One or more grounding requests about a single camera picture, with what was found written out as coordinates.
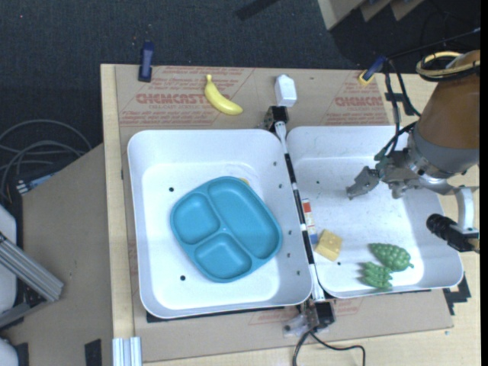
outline blue plate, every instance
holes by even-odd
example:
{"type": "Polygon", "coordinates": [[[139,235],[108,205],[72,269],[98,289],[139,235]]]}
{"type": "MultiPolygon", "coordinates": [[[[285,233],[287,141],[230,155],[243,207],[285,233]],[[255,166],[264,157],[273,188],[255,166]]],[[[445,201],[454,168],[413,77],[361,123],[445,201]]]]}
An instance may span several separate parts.
{"type": "Polygon", "coordinates": [[[195,188],[172,208],[176,239],[209,279],[231,282],[264,265],[281,247],[281,228],[244,181],[224,176],[195,188]]]}

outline banana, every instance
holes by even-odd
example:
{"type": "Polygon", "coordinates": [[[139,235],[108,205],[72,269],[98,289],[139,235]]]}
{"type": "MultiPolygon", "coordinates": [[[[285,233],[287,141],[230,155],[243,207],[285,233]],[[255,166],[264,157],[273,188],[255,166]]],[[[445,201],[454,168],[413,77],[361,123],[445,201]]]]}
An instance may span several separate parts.
{"type": "Polygon", "coordinates": [[[233,101],[225,98],[212,82],[212,75],[207,75],[207,84],[205,85],[205,98],[212,104],[218,111],[227,115],[241,114],[243,109],[233,101]]]}

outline wooden table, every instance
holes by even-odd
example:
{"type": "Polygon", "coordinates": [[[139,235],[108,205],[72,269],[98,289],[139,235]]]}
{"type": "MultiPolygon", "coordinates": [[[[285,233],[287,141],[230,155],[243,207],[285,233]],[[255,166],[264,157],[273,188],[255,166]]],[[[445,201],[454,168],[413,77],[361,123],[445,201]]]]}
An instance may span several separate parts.
{"type": "MultiPolygon", "coordinates": [[[[416,75],[405,75],[406,87],[413,104],[422,110],[434,85],[416,75]]],[[[380,92],[385,92],[382,80],[380,92]]],[[[120,126],[117,109],[117,85],[114,65],[101,66],[103,101],[104,152],[108,205],[108,237],[110,247],[112,323],[115,338],[135,335],[132,290],[130,285],[127,249],[126,212],[123,181],[120,178],[122,159],[120,151],[120,126]]],[[[407,124],[414,118],[404,117],[407,124]]],[[[478,168],[474,167],[462,179],[463,183],[479,185],[478,168]]],[[[479,213],[479,193],[475,194],[479,213]]],[[[457,218],[453,197],[442,197],[446,215],[457,218]]],[[[476,226],[479,229],[479,217],[476,226]]],[[[480,357],[480,256],[474,252],[462,254],[462,261],[470,287],[471,298],[455,306],[454,328],[447,331],[416,332],[370,339],[337,342],[335,345],[359,344],[366,348],[368,364],[375,365],[431,365],[431,364],[481,364],[480,357]]],[[[159,361],[154,365],[282,365],[290,364],[293,347],[261,351],[159,361]]],[[[300,350],[299,364],[361,364],[359,351],[333,352],[321,345],[305,345],[300,350]]]]}

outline black floor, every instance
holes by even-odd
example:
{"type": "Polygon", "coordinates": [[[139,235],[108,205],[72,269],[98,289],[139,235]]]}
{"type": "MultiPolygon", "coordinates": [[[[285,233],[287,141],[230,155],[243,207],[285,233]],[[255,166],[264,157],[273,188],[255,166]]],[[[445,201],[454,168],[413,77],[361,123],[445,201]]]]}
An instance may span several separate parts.
{"type": "MultiPolygon", "coordinates": [[[[353,11],[327,31],[317,0],[280,0],[245,20],[256,0],[0,0],[0,134],[34,118],[68,123],[101,142],[101,63],[365,69],[378,54],[447,39],[480,26],[480,0],[427,0],[401,21],[385,8],[365,23],[353,11]]],[[[442,48],[480,48],[480,35],[442,48]]],[[[397,61],[413,72],[421,53],[397,61]]],[[[51,137],[82,146],[50,124],[22,127],[0,144],[25,148],[51,137]]],[[[0,150],[0,166],[12,158],[0,150]]]]}

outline yellow cube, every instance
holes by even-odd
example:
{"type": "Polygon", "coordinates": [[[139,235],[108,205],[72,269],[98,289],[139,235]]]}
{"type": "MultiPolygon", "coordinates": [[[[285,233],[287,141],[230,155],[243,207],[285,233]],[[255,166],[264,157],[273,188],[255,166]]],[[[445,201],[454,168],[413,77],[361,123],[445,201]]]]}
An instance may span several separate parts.
{"type": "Polygon", "coordinates": [[[334,262],[339,257],[341,245],[342,239],[339,236],[328,230],[323,230],[319,242],[315,246],[315,252],[334,262]]]}

